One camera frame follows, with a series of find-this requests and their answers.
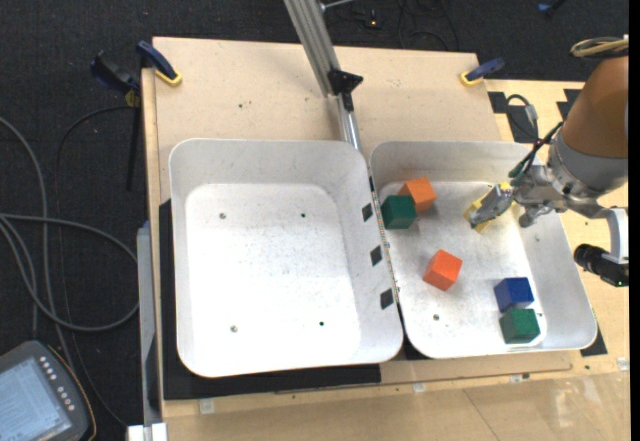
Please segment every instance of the dark green cube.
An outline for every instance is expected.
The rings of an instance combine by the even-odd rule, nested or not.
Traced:
[[[407,229],[418,216],[411,196],[388,196],[380,212],[386,229]]]
[[[502,336],[507,343],[529,343],[540,334],[536,312],[532,309],[509,309],[500,319]]]

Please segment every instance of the wooden table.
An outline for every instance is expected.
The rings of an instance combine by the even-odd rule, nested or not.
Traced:
[[[339,138],[339,125],[335,104],[321,96],[300,45],[175,38],[156,38],[153,44],[184,75],[176,88],[160,82],[149,70],[142,76],[160,343],[158,207],[170,198],[171,149],[195,137],[331,140]],[[377,143],[387,140],[513,140],[504,116],[491,109],[487,87],[529,98],[538,108],[544,133],[547,125],[559,119],[555,102],[564,99],[563,89],[582,86],[486,81],[464,88],[458,76],[478,65],[475,54],[346,47],[336,52],[345,70],[365,78],[354,101],[366,158]],[[608,200],[628,204],[626,193],[626,189],[617,191]],[[606,223],[585,223],[571,213],[563,214],[562,219],[572,247],[585,241],[608,247]],[[162,400],[170,439],[211,439],[213,432],[219,436],[216,439],[224,440],[267,439],[269,433],[278,439],[297,440],[388,439],[393,432],[400,433],[397,439],[422,439],[423,429],[433,428],[434,414],[439,413],[449,417],[448,427],[442,423],[446,432],[440,439],[461,439],[469,429],[478,433],[475,439],[495,439],[491,437],[493,427],[487,429],[486,419],[481,421],[470,389],[496,387],[501,396],[504,389],[513,389],[506,384],[525,380],[530,381],[527,385],[547,383],[557,394],[566,391],[562,386],[571,382],[566,379],[602,374],[599,385],[613,386],[624,395],[628,372],[620,372],[623,363],[619,358],[629,359],[628,290],[613,289],[592,275],[584,275],[584,282],[609,354],[588,361],[579,351],[421,361],[407,361],[400,355],[381,365],[382,383],[376,386]],[[549,389],[544,388],[543,395]],[[627,393],[626,402],[622,398],[623,429],[630,414],[628,399]],[[300,421],[307,424],[296,428]]]

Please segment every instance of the gray screen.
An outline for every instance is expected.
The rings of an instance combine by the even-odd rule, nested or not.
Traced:
[[[0,374],[0,441],[44,441],[69,427],[34,358]]]

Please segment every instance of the blue block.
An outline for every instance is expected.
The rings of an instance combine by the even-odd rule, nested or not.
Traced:
[[[501,312],[524,308],[533,302],[533,292],[526,277],[508,277],[493,289]]]

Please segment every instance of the orange cube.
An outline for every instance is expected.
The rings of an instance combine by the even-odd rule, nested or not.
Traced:
[[[429,178],[416,178],[407,181],[400,192],[399,196],[411,196],[416,205],[416,212],[425,212],[437,199],[436,191],[433,190]]]
[[[458,279],[462,260],[440,249],[429,261],[422,280],[446,292]]]

